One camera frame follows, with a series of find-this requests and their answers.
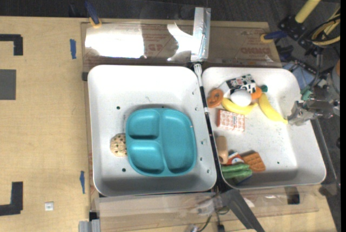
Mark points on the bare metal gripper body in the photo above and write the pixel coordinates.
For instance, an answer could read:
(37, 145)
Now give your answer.
(321, 107)

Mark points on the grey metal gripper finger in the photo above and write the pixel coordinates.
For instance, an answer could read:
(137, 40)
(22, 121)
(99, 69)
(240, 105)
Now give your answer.
(306, 117)
(294, 110)

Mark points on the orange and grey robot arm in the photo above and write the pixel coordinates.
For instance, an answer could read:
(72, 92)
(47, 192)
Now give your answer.
(334, 85)

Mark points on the yellow banana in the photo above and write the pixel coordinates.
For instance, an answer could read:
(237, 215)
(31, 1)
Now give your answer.
(235, 109)
(269, 109)

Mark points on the white plastic tray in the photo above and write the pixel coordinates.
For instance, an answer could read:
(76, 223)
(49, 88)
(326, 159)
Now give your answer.
(113, 90)
(283, 144)

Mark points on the white egg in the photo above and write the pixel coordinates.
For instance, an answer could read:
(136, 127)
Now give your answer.
(240, 98)

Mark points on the cow print carton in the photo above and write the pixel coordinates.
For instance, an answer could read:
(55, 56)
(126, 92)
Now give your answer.
(239, 81)

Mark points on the orange and white carton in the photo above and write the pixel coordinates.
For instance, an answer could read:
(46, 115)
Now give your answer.
(230, 120)

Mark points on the orange waffle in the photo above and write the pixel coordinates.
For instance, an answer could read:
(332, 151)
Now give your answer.
(254, 162)

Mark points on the small red and white carton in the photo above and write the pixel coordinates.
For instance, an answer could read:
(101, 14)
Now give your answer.
(234, 158)

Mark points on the beige sausage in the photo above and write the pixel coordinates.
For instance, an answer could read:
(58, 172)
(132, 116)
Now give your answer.
(221, 147)

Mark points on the green pea pod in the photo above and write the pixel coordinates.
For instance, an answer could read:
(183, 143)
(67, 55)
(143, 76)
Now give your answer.
(238, 173)
(235, 167)

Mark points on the orange pretzel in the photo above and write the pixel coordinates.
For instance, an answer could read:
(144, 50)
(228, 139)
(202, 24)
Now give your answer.
(211, 102)

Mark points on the blue divided plate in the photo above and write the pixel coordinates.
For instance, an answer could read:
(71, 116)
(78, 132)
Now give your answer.
(151, 155)

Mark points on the beige chocolate chip biscuit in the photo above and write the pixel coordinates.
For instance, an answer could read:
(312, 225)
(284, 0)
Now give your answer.
(118, 145)

